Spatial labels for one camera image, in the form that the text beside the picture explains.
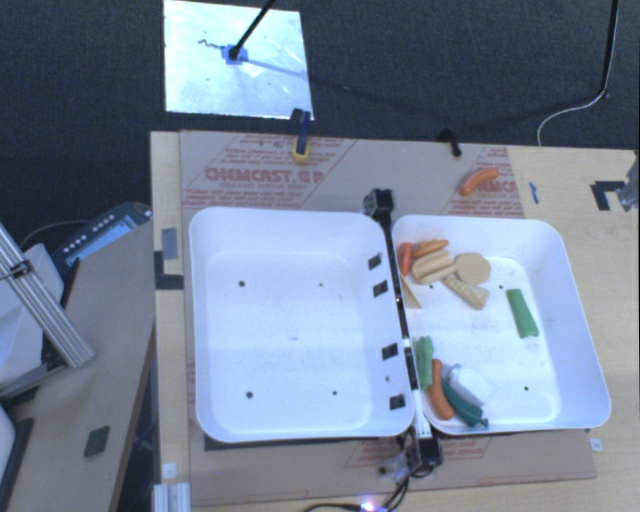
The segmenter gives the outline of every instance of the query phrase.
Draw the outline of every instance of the toy cucumber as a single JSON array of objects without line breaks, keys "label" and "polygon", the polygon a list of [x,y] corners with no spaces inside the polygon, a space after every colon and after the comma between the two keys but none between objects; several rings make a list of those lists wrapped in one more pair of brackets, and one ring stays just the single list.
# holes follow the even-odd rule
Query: toy cucumber
[{"label": "toy cucumber", "polygon": [[416,368],[420,389],[425,390],[433,383],[431,358],[433,357],[433,343],[429,336],[421,336],[414,342]]},{"label": "toy cucumber", "polygon": [[489,421],[482,417],[482,409],[468,402],[465,402],[458,393],[451,387],[446,379],[442,379],[442,390],[455,413],[470,427],[475,427],[478,423],[488,426]]},{"label": "toy cucumber", "polygon": [[531,316],[531,311],[529,311],[527,303],[522,296],[522,291],[519,288],[507,290],[507,298],[509,299],[509,305],[511,306],[520,337],[538,336],[538,326],[533,320],[533,316]]}]

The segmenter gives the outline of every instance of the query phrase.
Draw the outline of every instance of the round beige cookie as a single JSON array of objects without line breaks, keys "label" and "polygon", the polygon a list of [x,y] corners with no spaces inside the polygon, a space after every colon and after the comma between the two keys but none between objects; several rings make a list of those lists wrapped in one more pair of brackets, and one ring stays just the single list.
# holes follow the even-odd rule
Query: round beige cookie
[{"label": "round beige cookie", "polygon": [[486,283],[491,272],[491,265],[477,252],[467,252],[456,257],[458,270],[456,273],[461,281],[478,285]]}]

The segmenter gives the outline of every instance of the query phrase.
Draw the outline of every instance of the electronic device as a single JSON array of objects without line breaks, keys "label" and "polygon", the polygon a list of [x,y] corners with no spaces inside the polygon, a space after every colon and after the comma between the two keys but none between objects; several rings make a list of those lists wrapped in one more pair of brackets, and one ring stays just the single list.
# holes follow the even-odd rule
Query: electronic device
[{"label": "electronic device", "polygon": [[54,252],[53,263],[64,278],[76,260],[82,260],[98,249],[133,231],[152,216],[151,209],[129,202],[112,208],[87,223]]}]

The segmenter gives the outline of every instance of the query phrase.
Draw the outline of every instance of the black pole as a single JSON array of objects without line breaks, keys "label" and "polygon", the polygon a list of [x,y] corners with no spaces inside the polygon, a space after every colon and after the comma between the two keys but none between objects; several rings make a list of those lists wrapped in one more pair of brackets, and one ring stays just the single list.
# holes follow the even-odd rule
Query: black pole
[{"label": "black pole", "polygon": [[247,29],[247,31],[242,35],[242,37],[240,38],[240,41],[238,41],[236,45],[229,50],[230,59],[238,60],[238,54],[240,53],[240,48],[242,48],[242,45],[247,42],[247,39],[249,39],[249,36],[251,35],[251,33],[255,30],[255,28],[258,26],[262,18],[264,18],[264,15],[267,14],[267,12],[269,12],[269,9],[271,9],[273,4],[275,3],[276,3],[276,0],[267,1],[267,3],[262,8],[260,13],[256,16],[256,19],[253,20],[253,23],[249,25],[249,28]]},{"label": "black pole", "polygon": [[611,2],[611,14],[609,15],[609,34],[607,36],[607,47],[604,54],[604,66],[602,68],[602,82],[600,92],[606,91],[609,86],[609,73],[611,71],[611,59],[613,58],[613,48],[616,41],[616,27],[618,25],[618,0]]}]

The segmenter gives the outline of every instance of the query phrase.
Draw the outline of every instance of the white tray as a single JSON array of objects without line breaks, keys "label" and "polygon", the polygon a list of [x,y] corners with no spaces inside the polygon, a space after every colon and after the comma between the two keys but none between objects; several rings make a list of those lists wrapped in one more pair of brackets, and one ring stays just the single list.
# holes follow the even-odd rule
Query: white tray
[{"label": "white tray", "polygon": [[[536,220],[406,216],[393,230],[403,242],[449,240],[452,256],[479,252],[491,264],[486,307],[477,311],[442,282],[412,291],[423,309],[407,309],[412,337],[431,336],[434,357],[476,368],[495,386],[483,407],[488,428],[438,419],[424,394],[425,415],[452,435],[592,428],[611,402],[560,235]],[[521,339],[506,296],[520,288],[540,331]]]},{"label": "white tray", "polygon": [[[406,430],[414,406],[384,234],[372,219],[209,208],[192,220],[190,246],[196,412],[208,435]],[[376,296],[376,286],[387,291]]]}]

